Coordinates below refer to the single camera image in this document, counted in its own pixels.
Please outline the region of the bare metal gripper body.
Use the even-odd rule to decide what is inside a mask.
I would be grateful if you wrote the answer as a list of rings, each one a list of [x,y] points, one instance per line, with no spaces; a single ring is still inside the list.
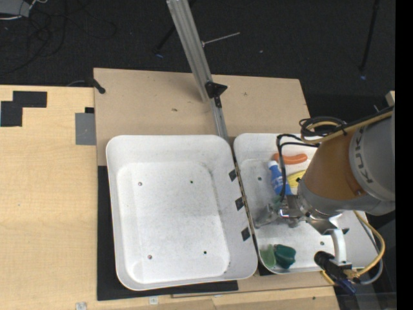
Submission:
[[[285,196],[277,214],[290,228],[298,227],[301,222],[308,223],[323,218],[306,199],[296,195]]]

